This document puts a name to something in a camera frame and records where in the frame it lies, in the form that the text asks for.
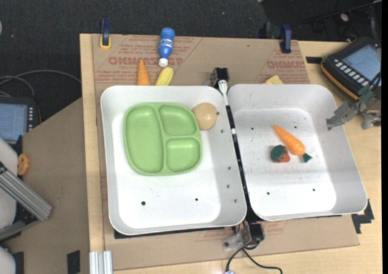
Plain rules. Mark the thin black and white rod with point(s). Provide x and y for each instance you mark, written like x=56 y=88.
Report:
x=233 y=128

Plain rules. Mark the brown cardboard board red print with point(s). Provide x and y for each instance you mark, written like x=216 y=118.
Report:
x=188 y=54

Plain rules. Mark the yellow corn cob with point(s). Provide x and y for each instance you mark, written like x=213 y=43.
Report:
x=165 y=76

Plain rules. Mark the orange carrot green leaves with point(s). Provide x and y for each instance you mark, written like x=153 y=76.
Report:
x=290 y=141

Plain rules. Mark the orange carrot without leaves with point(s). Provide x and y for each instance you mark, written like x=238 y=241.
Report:
x=143 y=76

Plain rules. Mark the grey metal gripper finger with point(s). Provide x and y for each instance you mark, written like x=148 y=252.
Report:
x=370 y=121
x=342 y=114

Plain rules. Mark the green divided plate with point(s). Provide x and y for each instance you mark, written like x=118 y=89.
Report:
x=142 y=136

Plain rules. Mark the tan round bread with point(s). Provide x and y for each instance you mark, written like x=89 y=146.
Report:
x=206 y=116

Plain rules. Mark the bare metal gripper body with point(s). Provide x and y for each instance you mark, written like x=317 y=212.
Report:
x=370 y=105

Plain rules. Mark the blue bottle white cap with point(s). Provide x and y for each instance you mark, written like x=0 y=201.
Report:
x=165 y=45

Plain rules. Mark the brown pretzel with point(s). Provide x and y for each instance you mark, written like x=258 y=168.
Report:
x=20 y=168

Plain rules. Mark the red and green strawberry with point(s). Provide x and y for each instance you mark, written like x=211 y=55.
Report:
x=279 y=154

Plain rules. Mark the yellow cheese wedge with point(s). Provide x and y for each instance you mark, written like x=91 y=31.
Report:
x=274 y=80

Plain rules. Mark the white plastic tray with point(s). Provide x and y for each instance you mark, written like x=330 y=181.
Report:
x=288 y=188
x=169 y=200

